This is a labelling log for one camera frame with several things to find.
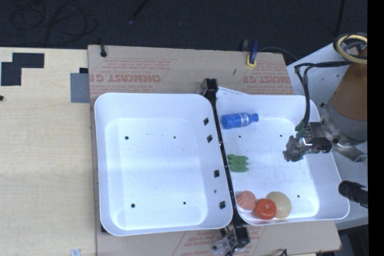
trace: black cable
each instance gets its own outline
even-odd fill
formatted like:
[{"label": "black cable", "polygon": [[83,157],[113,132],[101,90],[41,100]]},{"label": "black cable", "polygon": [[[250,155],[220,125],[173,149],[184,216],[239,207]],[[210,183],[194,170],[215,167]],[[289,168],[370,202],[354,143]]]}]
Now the black cable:
[{"label": "black cable", "polygon": [[284,249],[284,251],[279,256],[288,256],[287,249]]},{"label": "black cable", "polygon": [[[47,46],[52,30],[58,31],[66,36],[69,36],[67,40],[61,40],[59,43],[69,43],[76,41],[84,35],[88,35],[95,31],[97,28],[97,20],[87,14],[76,4],[75,0],[12,0],[20,8],[14,10],[11,13],[10,20],[13,26],[19,29],[31,29],[31,28],[45,28],[43,44]],[[62,4],[59,8],[53,12],[50,17],[46,13],[47,1],[59,1]],[[69,8],[71,13],[59,17],[65,8]],[[75,25],[81,25],[79,32],[70,32],[65,29],[60,29],[58,25],[66,20],[73,18],[81,18],[82,23],[79,20],[75,20]]]},{"label": "black cable", "polygon": [[[301,136],[304,131],[307,129],[309,119],[310,119],[310,93],[308,89],[308,71],[311,68],[327,68],[327,67],[340,67],[344,65],[351,64],[350,61],[331,61],[331,62],[321,62],[321,63],[301,63],[294,66],[295,73],[298,75],[301,85],[304,90],[305,95],[305,114],[301,122],[296,126],[296,131],[298,131],[298,135]],[[303,76],[300,74],[300,68],[306,66],[307,68],[304,70]]]},{"label": "black cable", "polygon": [[260,50],[258,50],[257,52],[266,52],[268,50],[276,50],[279,52],[283,52],[283,53],[286,53],[287,55],[289,55],[293,60],[295,60],[295,61],[298,60],[298,58],[295,57],[292,53],[290,53],[289,51],[287,51],[285,49],[279,48],[279,47],[264,47],[264,48],[261,48]]}]

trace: white plastic tray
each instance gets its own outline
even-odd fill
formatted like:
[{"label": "white plastic tray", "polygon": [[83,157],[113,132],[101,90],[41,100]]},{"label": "white plastic tray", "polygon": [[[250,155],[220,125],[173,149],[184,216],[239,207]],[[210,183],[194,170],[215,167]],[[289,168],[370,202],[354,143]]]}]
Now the white plastic tray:
[{"label": "white plastic tray", "polygon": [[[299,95],[223,95],[217,100],[219,118],[225,114],[258,113],[259,121],[247,127],[221,132],[226,154],[245,155],[248,171],[230,172],[235,193],[254,192],[265,198],[272,191],[285,193],[292,203],[286,219],[262,220],[254,213],[239,213],[251,225],[342,219],[349,212],[348,200],[338,192],[341,182],[331,153],[307,154],[287,162],[283,151],[295,126],[305,113],[305,97]],[[311,101],[310,121],[319,113]]]},{"label": "white plastic tray", "polygon": [[222,228],[232,220],[206,98],[103,94],[95,102],[95,123],[100,218],[109,233]]}]

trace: wire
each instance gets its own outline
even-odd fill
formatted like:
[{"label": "wire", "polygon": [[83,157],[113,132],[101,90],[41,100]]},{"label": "wire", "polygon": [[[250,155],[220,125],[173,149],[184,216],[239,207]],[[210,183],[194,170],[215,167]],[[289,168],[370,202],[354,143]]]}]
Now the wire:
[{"label": "wire", "polygon": [[292,59],[294,59],[295,61],[298,60],[297,57],[295,57],[293,54],[291,54],[290,52],[288,52],[287,50],[285,49],[282,49],[282,48],[279,48],[279,47],[264,47],[264,48],[261,48],[260,50],[258,50],[257,52],[266,52],[267,50],[277,50],[279,52],[283,52],[283,53],[286,53],[287,55],[289,55]]},{"label": "wire", "polygon": [[347,53],[344,51],[344,49],[341,47],[341,45],[345,44],[345,42],[347,40],[357,40],[358,41],[357,44],[360,42],[359,45],[361,45],[361,43],[364,43],[365,45],[367,45],[367,41],[368,41],[367,35],[362,33],[362,32],[341,34],[334,40],[334,43],[333,43],[333,46],[334,46],[334,49],[336,50],[336,52],[340,56],[342,56],[344,59],[346,59],[350,62],[357,63],[357,64],[367,65],[367,57],[351,55],[350,53]]},{"label": "wire", "polygon": [[283,252],[279,256],[288,256],[287,249],[284,249]]},{"label": "wire", "polygon": [[[59,44],[76,41],[84,35],[88,35],[97,28],[97,20],[87,15],[75,0],[12,0],[18,7],[11,15],[10,20],[13,26],[19,29],[45,28],[43,44],[44,46],[51,44],[49,38],[53,30],[69,36],[67,40],[60,40]],[[52,13],[47,12],[48,2],[61,2],[59,7]],[[63,11],[68,9],[70,13],[63,15]],[[65,27],[68,23],[72,23],[79,28],[79,32],[67,31]]]},{"label": "wire", "polygon": [[[305,95],[305,114],[303,119],[300,121],[300,123],[296,126],[295,130],[298,132],[297,137],[301,137],[305,130],[308,127],[309,119],[310,119],[310,93],[308,89],[308,71],[311,68],[317,67],[317,68],[327,68],[327,67],[340,67],[344,65],[349,65],[351,62],[350,61],[332,61],[332,62],[321,62],[321,63],[302,63],[295,65],[295,73],[298,75],[301,85],[304,90],[304,95]],[[300,74],[300,68],[306,66],[307,68],[304,70],[303,76]]]}]

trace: black tape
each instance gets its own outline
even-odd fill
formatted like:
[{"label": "black tape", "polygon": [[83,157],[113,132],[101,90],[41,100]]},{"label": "black tape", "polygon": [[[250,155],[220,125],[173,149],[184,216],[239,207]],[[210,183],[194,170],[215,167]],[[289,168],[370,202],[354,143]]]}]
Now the black tape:
[{"label": "black tape", "polygon": [[44,53],[13,53],[1,64],[1,86],[21,86],[22,68],[44,68]]}]

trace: light wood surface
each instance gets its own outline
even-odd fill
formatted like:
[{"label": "light wood surface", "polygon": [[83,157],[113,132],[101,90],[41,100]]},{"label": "light wood surface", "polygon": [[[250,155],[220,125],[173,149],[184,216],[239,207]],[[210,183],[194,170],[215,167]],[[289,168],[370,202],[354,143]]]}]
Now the light wood surface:
[{"label": "light wood surface", "polygon": [[0,86],[0,255],[96,255],[89,104],[71,103],[70,73],[86,50],[45,53],[21,86]]}]

